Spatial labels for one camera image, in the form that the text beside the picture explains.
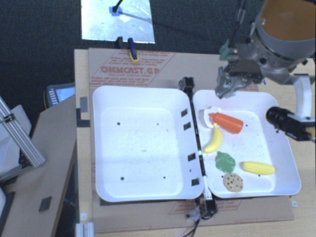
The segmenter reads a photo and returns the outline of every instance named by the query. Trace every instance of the white tray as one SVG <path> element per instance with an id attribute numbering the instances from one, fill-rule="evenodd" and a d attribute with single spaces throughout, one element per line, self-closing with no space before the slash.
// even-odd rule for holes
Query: white tray
<path id="1" fill-rule="evenodd" d="M 239 134 L 231 134 L 224 129 L 223 142 L 218 149 L 228 153 L 236 161 L 234 173 L 243 179 L 243 189 L 239 193 L 229 192 L 223 185 L 223 171 L 216 168 L 217 152 L 205 154 L 204 164 L 208 187 L 220 198 L 243 198 L 294 195 L 301 188 L 301 181 L 293 154 L 284 132 L 276 133 L 266 121 L 266 111 L 277 106 L 271 95 L 263 92 L 238 91 L 236 96 L 226 99 L 216 97 L 213 90 L 200 90 L 194 95 L 197 125 L 202 149 L 211 139 L 211 129 L 203 120 L 203 110 L 211 106 L 220 107 L 222 113 L 244 122 Z M 243 161 L 259 161 L 275 167 L 273 175 L 258 176 L 243 171 Z"/>
<path id="2" fill-rule="evenodd" d="M 185 93 L 103 86 L 93 93 L 93 114 L 96 189 L 102 199 L 191 199 L 201 194 L 197 142 Z"/>

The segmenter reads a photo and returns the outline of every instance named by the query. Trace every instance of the toy ketchup bottle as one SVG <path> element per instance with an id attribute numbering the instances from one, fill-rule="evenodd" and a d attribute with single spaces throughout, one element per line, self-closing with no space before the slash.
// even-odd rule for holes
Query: toy ketchup bottle
<path id="1" fill-rule="evenodd" d="M 209 116 L 212 117 L 214 123 L 217 123 L 231 133 L 240 133 L 243 127 L 243 121 L 222 113 L 210 113 Z"/>

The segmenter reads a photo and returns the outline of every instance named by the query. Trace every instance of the toy banana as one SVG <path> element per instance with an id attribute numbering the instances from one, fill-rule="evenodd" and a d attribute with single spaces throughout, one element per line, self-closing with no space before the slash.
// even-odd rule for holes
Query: toy banana
<path id="1" fill-rule="evenodd" d="M 216 151 L 222 143 L 223 134 L 222 131 L 217 127 L 217 124 L 214 123 L 214 135 L 212 141 L 207 144 L 203 150 L 205 153 L 212 153 Z"/>

